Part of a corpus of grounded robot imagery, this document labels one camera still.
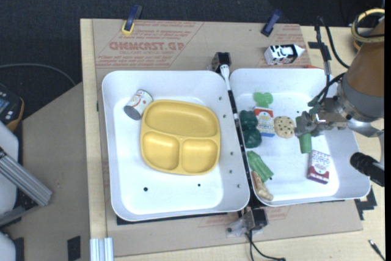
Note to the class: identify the white and red small can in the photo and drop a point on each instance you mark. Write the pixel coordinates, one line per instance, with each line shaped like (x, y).
(139, 102)

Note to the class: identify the red and white packet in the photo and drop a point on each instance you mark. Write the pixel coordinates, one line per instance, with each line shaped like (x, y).
(319, 166)

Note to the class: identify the white plastic tray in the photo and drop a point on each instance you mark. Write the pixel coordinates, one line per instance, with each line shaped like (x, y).
(171, 192)
(290, 168)

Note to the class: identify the tan toy food piece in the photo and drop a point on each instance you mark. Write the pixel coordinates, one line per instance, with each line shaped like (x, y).
(262, 189)

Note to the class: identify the yellow divided plate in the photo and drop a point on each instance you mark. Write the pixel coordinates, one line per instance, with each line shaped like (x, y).
(180, 119)

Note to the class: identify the black cylinder on white bracket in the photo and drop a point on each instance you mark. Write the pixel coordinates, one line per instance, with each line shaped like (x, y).
(366, 166)

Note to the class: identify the beige chip biscuit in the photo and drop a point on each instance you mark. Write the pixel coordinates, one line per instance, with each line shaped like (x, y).
(284, 127)

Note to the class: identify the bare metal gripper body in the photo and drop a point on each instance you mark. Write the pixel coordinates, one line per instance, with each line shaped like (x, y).
(331, 116)

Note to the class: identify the thin black and white rod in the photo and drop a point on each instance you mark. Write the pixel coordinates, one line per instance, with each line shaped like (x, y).
(232, 101)

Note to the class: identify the brown cardboard board red print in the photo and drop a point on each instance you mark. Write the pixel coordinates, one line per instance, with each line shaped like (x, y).
(171, 46)

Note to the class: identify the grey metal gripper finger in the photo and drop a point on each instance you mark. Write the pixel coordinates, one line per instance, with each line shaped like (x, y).
(301, 123)
(316, 130)

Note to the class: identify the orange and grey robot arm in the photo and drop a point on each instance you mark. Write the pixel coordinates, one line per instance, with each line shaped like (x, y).
(366, 70)

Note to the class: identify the dark green toy broccoli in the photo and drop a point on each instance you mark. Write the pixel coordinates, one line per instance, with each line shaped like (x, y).
(250, 131)

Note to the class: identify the red white blue carton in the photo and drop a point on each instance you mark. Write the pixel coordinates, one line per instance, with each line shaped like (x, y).
(264, 122)

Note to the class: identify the green toy cylinder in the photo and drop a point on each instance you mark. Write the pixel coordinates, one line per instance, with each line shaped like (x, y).
(305, 145)

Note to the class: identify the light green toy vegetable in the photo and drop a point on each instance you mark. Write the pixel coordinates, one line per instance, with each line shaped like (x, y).
(262, 99)

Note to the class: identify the green toy asparagus bunch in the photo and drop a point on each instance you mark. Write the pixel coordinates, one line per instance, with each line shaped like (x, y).
(259, 166)

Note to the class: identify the black and white milk carton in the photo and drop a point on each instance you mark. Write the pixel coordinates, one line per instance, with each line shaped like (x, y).
(279, 55)

